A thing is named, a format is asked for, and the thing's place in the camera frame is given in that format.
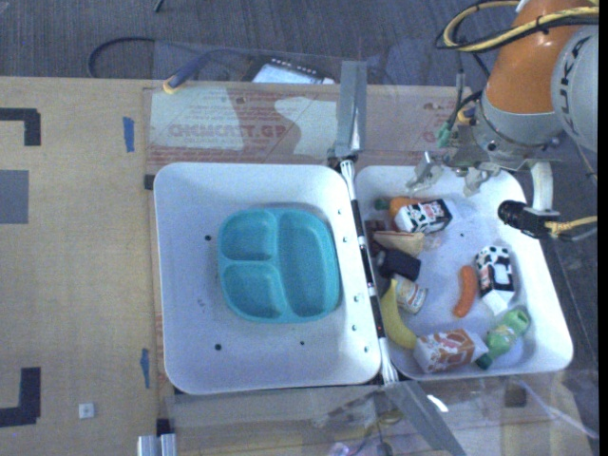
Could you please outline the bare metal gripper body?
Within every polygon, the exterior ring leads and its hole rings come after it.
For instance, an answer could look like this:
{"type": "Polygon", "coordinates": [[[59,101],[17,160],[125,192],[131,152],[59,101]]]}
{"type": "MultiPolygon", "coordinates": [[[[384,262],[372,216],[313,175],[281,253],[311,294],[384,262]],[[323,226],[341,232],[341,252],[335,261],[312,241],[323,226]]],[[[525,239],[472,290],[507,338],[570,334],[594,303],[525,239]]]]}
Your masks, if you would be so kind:
{"type": "Polygon", "coordinates": [[[523,166],[521,145],[485,123],[457,125],[450,144],[455,147],[446,162],[450,167],[480,168],[487,163],[518,170],[523,166]]]}

